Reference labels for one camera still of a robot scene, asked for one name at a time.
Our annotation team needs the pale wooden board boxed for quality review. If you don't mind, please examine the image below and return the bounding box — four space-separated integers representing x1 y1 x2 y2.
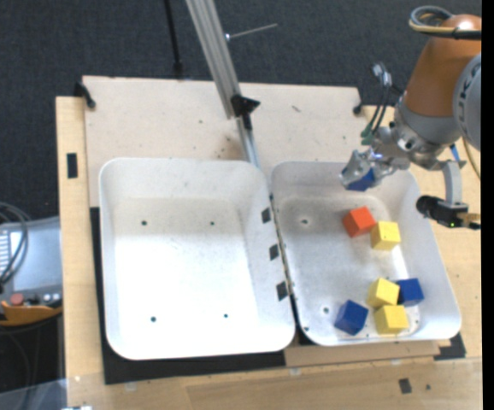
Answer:
80 74 453 369

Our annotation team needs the black cylinder on white bracket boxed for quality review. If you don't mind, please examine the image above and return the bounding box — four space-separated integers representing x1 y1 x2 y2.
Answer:
415 159 471 229

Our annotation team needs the yellow cube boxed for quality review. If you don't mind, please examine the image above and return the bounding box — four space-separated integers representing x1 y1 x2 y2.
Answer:
366 277 401 309
370 220 403 252
373 304 410 336

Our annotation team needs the blue cube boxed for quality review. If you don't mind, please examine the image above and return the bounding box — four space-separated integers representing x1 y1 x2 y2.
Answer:
346 168 377 193
395 277 426 308
333 299 370 337

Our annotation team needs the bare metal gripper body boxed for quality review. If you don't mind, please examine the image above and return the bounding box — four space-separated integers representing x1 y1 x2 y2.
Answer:
368 122 454 172

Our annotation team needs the white plastic tray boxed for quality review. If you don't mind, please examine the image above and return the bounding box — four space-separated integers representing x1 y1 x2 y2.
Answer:
269 160 463 348
98 156 297 361

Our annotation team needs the orange cube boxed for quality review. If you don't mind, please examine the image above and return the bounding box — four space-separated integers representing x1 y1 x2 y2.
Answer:
342 206 378 238

